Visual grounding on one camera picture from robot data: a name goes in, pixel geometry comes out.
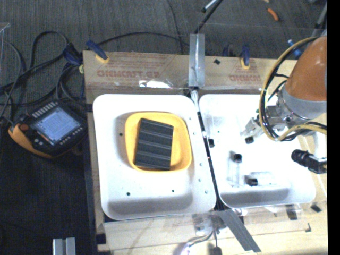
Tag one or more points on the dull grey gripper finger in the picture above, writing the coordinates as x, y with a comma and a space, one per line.
247, 131
253, 122

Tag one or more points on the black cylinder on white bracket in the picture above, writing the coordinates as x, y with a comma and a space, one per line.
305, 158

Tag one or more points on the clear plastic packet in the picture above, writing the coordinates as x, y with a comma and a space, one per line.
155, 83

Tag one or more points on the white plastic tray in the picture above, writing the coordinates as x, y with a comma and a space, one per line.
265, 153
148, 195

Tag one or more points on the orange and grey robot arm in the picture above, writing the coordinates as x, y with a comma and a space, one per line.
308, 70

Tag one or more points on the thin black and white rod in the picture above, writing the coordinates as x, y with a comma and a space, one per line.
205, 145

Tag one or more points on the brown cardboard board, red print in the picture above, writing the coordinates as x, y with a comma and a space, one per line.
132, 70

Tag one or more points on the dark grey ribbed block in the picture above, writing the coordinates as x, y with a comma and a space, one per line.
154, 145

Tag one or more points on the orange carrot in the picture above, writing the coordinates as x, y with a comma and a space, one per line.
273, 15

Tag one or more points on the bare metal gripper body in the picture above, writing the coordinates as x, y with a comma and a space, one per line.
276, 115

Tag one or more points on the yellow plate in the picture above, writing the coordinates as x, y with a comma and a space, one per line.
183, 142

